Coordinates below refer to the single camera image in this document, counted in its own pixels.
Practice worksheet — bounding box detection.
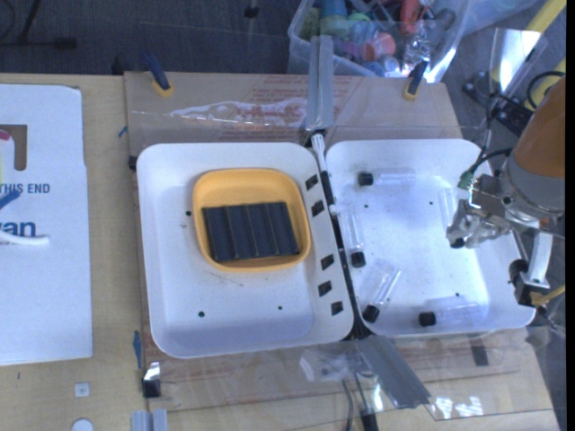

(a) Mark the yellow plastic bowl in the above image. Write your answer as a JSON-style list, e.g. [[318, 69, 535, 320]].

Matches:
[[191, 167, 313, 273]]

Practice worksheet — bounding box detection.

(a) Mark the white cardboard sheet blue print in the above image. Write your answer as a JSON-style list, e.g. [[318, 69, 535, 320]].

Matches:
[[0, 83, 94, 368]]

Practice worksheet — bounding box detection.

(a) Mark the black ribbed rectangular block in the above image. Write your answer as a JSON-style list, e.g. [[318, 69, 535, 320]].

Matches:
[[200, 200, 302, 264]]

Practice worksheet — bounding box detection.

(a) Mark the clear plastic storage bin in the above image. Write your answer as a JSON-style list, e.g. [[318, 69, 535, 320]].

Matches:
[[287, 0, 478, 82]]

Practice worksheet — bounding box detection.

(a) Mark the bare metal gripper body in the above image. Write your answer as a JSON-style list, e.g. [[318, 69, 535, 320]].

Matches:
[[466, 173, 563, 234]]

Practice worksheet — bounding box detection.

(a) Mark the clear plastic bottle black cap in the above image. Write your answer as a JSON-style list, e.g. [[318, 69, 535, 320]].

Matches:
[[361, 267, 403, 324], [342, 210, 367, 269], [357, 166, 417, 188], [418, 298, 481, 329]]

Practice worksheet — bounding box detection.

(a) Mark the brown cardboard board red print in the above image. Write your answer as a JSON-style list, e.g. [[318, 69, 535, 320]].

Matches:
[[122, 70, 543, 413]]

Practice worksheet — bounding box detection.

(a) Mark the white plastic tray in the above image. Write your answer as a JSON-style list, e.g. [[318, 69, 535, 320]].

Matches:
[[323, 137, 537, 339], [135, 141, 357, 360]]

